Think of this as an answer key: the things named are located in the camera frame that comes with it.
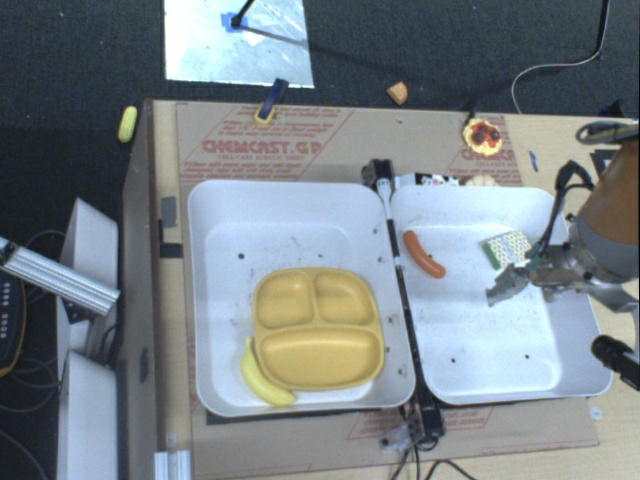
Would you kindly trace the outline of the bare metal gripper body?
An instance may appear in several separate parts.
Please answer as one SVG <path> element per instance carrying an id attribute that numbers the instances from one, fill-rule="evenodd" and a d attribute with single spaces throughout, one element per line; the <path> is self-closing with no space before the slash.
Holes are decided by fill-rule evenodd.
<path id="1" fill-rule="evenodd" d="M 529 282 L 541 290 L 546 302 L 555 302 L 570 292 L 587 291 L 589 272 L 573 253 L 571 244 L 548 245 L 545 250 L 536 244 L 526 253 Z"/>

